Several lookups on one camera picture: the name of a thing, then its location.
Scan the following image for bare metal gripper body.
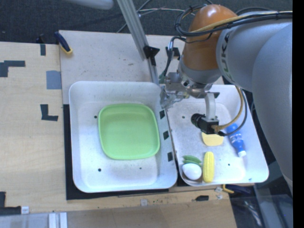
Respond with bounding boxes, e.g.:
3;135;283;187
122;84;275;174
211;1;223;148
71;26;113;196
163;72;213;99

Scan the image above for white plastic tray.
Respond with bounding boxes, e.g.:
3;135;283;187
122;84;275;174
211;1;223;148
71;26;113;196
68;80;179;194
163;84;270;188

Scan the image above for green plate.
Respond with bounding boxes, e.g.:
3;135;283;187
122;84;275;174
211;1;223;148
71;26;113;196
98;103;161;161

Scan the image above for thin black rod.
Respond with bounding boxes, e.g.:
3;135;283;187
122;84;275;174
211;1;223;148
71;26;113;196
164;103;179;175

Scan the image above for yellow flat chip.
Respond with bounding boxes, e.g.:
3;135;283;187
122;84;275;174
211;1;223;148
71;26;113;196
201;131;225;147

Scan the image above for green pea pod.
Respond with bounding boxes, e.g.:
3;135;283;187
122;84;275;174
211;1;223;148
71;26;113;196
182;154;203;167

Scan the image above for pale wood board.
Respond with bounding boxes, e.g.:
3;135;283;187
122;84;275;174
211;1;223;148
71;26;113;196
58;29;238;214

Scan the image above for blue bottle with white cap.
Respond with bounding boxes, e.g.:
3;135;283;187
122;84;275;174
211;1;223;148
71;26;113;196
225;123;247;158

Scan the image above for white egg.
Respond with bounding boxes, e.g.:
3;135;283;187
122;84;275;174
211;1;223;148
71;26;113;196
181;163;203;181

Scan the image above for yellow corn cob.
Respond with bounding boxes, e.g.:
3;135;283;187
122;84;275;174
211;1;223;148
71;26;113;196
202;151;216;183

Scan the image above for black cylinder on white bracket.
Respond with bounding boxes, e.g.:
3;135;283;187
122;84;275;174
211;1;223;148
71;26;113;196
190;92;220;135

